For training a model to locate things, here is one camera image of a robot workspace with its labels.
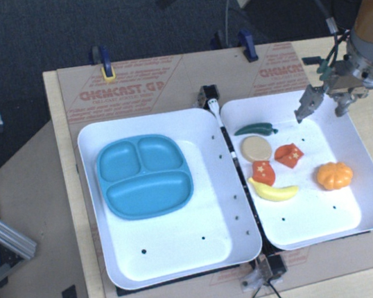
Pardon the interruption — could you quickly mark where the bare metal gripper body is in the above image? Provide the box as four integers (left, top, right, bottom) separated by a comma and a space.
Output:
319, 54, 373, 103

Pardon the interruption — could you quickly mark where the red toy with yellow stars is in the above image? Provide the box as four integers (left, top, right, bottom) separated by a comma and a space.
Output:
272, 141, 307, 172
249, 158, 278, 189

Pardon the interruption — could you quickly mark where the green chili pepper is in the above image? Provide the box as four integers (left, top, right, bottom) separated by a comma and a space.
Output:
232, 119, 279, 142

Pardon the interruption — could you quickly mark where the orange pumpkin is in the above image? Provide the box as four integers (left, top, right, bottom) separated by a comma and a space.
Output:
313, 158, 356, 193

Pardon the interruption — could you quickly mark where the beige round biscuit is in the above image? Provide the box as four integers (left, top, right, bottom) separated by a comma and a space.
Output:
238, 132, 275, 165

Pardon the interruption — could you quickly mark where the thin black and white rod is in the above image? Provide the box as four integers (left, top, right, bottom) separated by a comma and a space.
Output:
207, 93, 271, 261

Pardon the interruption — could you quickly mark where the yellow banana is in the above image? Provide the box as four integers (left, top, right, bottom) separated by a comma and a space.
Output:
247, 170, 302, 207

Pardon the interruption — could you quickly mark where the white plastic tray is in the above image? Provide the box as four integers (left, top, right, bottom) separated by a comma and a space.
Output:
74, 99, 268, 296
217, 77, 373, 258

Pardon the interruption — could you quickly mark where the brown cardboard board, red print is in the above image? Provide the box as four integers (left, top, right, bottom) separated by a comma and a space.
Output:
55, 21, 373, 298

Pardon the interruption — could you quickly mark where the blue divided plate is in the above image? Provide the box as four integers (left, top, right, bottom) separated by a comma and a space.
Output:
92, 128, 198, 227

